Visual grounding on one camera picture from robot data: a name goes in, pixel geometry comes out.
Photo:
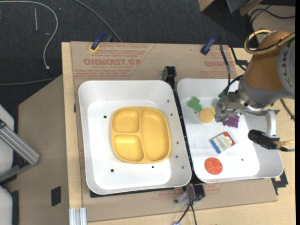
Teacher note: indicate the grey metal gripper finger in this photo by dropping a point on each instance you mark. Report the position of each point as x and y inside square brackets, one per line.
[219, 115]

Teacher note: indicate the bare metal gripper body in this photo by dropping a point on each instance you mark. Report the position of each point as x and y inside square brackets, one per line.
[236, 102]

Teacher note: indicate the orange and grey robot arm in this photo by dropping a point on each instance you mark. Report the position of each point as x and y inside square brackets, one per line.
[264, 74]

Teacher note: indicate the purple toy grapes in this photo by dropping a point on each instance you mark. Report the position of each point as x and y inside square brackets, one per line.
[232, 121]

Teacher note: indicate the yellow and green toy pineapple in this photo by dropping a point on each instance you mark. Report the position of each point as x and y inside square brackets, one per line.
[204, 112]

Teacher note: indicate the blue and white small carton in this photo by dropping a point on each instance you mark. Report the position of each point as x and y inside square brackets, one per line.
[223, 142]

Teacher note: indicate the thin black rod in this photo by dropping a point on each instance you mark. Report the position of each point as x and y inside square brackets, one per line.
[184, 135]

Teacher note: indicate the orange toy orange slice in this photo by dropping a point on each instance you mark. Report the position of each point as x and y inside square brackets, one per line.
[213, 165]

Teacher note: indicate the white plastic tray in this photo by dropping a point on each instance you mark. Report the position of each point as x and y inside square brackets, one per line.
[234, 167]
[98, 135]

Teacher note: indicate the yellow divided plate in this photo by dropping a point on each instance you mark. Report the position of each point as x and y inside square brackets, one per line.
[140, 135]

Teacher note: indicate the brown cardboard board red print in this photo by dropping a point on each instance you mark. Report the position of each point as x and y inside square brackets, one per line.
[140, 62]

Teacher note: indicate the black cylinder on white bracket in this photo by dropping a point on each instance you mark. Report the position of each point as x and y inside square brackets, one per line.
[266, 135]

